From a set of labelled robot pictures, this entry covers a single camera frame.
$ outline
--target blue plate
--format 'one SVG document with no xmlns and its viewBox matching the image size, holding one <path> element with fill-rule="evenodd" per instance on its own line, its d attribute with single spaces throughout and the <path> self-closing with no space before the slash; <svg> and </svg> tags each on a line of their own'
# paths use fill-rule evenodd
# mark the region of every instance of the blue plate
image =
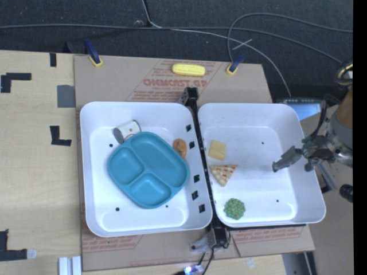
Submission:
<svg viewBox="0 0 367 275">
<path fill-rule="evenodd" d="M 108 173 L 128 197 L 146 209 L 171 200 L 189 179 L 182 157 L 151 132 L 140 132 L 122 143 L 108 160 Z"/>
</svg>

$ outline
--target cardboard box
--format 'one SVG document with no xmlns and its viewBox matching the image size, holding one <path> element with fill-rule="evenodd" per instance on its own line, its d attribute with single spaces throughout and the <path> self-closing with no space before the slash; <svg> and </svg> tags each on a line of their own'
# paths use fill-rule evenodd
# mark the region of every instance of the cardboard box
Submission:
<svg viewBox="0 0 367 275">
<path fill-rule="evenodd" d="M 90 232 L 85 223 L 79 113 L 92 101 L 175 102 L 185 87 L 198 88 L 199 107 L 205 103 L 271 103 L 262 66 L 241 64 L 234 76 L 228 76 L 226 62 L 110 56 L 103 56 L 103 62 L 96 68 L 88 56 L 74 57 L 83 270 L 197 262 L 201 254 L 190 253 L 190 243 L 203 237 L 205 229 L 116 238 Z M 203 65 L 206 74 L 200 78 L 172 74 L 174 63 Z M 239 230 L 231 235 L 229 248 L 218 250 L 214 259 L 314 250 L 307 225 Z"/>
</svg>

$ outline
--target table surface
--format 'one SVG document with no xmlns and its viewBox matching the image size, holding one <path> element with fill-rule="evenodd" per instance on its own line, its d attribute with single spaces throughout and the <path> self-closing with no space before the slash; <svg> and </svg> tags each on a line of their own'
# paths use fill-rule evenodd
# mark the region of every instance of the table surface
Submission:
<svg viewBox="0 0 367 275">
<path fill-rule="evenodd" d="M 48 53 L 0 51 L 0 74 L 7 72 L 32 73 L 33 79 L 14 80 L 11 92 L 0 94 L 0 231 L 9 229 L 8 249 L 36 249 L 37 258 L 0 262 L 0 274 L 57 274 L 58 258 L 81 254 L 75 108 L 57 107 L 56 88 L 74 86 L 73 55 L 58 54 L 57 68 L 50 68 Z M 71 139 L 70 147 L 50 145 L 51 125 L 60 126 L 60 139 Z M 330 193 L 327 199 L 339 203 L 342 198 Z M 341 227 L 344 239 L 350 239 L 353 211 L 347 202 L 343 206 L 344 222 L 352 214 L 352 225 Z M 326 219 L 326 226 L 333 219 Z M 313 234 L 325 237 L 322 229 L 311 228 Z M 353 254 L 353 241 L 347 243 Z M 325 245 L 320 246 L 322 252 L 327 252 Z M 348 263 L 348 270 L 353 268 L 349 258 L 344 264 Z M 254 257 L 252 268 L 248 259 L 214 260 L 210 274 L 286 273 L 281 254 Z M 318 263 L 322 268 L 323 260 Z M 172 264 L 83 273 L 174 274 L 184 267 Z"/>
</svg>

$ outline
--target toy pizza slice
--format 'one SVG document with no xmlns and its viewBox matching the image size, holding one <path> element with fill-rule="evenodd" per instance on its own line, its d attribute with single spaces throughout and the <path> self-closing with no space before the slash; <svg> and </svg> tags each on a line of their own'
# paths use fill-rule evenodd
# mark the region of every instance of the toy pizza slice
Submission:
<svg viewBox="0 0 367 275">
<path fill-rule="evenodd" d="M 215 179 L 222 186 L 225 186 L 237 168 L 237 165 L 210 165 L 209 168 Z"/>
</svg>

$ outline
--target blue clamp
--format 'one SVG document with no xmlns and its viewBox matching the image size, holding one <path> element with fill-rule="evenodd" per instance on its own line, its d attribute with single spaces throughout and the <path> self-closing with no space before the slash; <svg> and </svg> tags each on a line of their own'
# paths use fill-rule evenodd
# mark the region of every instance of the blue clamp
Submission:
<svg viewBox="0 0 367 275">
<path fill-rule="evenodd" d="M 93 63 L 93 65 L 95 67 L 100 67 L 103 64 L 103 61 L 101 58 L 99 58 L 97 49 L 94 47 L 94 45 L 92 44 L 92 42 L 88 39 L 85 39 L 83 41 L 85 48 L 87 49 L 90 57 L 89 59 L 91 60 L 91 62 Z"/>
<path fill-rule="evenodd" d="M 238 58 L 232 64 L 228 65 L 227 69 L 225 70 L 226 74 L 228 74 L 229 76 L 235 75 L 235 73 L 238 70 L 238 65 L 239 65 L 239 63 L 241 63 L 243 61 L 243 59 L 245 59 L 245 54 L 244 53 L 239 55 Z"/>
</svg>

